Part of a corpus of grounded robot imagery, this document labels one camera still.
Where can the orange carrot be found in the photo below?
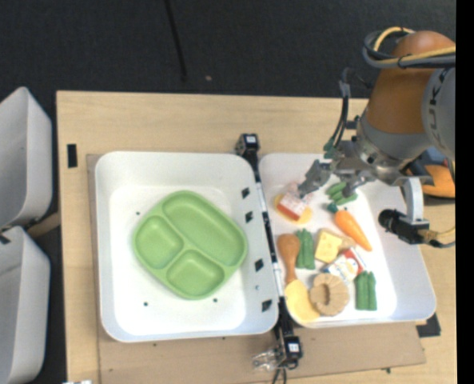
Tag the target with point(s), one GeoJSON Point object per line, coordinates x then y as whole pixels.
{"type": "Point", "coordinates": [352, 226]}

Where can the yellow banana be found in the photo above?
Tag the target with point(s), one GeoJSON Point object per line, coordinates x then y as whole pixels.
{"type": "Point", "coordinates": [300, 300]}

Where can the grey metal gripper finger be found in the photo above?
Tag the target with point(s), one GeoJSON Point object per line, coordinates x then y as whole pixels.
{"type": "Point", "coordinates": [315, 176]}
{"type": "Point", "coordinates": [353, 181]}

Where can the green asparagus bundle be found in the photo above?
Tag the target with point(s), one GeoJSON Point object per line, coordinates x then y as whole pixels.
{"type": "Point", "coordinates": [365, 292]}
{"type": "Point", "coordinates": [306, 250]}

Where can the brown chicken drumstick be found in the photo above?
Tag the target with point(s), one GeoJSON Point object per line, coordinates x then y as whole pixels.
{"type": "Point", "coordinates": [289, 250]}

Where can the green divided plate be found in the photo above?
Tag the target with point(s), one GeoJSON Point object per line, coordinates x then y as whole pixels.
{"type": "Point", "coordinates": [188, 230]}

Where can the black cylinder on white bracket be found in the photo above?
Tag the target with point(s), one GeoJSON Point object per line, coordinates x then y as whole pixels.
{"type": "Point", "coordinates": [400, 222]}

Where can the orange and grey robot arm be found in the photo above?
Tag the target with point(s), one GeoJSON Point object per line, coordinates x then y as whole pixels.
{"type": "Point", "coordinates": [396, 98]}

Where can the white blue and red carton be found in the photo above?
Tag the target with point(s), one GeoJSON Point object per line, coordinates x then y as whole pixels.
{"type": "Point", "coordinates": [346, 266]}

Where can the green pea pods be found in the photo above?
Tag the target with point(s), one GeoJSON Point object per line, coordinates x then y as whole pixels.
{"type": "Point", "coordinates": [336, 192]}

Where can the yellow cheese wedge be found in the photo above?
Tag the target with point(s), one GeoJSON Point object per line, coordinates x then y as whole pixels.
{"type": "Point", "coordinates": [327, 247]}

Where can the thin black and white rod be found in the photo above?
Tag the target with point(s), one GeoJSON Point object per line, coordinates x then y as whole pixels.
{"type": "Point", "coordinates": [265, 218]}

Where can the white plastic tray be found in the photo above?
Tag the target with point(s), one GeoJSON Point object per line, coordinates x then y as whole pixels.
{"type": "Point", "coordinates": [408, 278]}
{"type": "Point", "coordinates": [124, 166]}

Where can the yellow and orange flat slice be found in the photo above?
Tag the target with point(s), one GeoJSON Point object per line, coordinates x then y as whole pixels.
{"type": "Point", "coordinates": [306, 216]}

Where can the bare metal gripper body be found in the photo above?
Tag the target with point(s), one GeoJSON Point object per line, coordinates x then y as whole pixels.
{"type": "Point", "coordinates": [374, 166]}

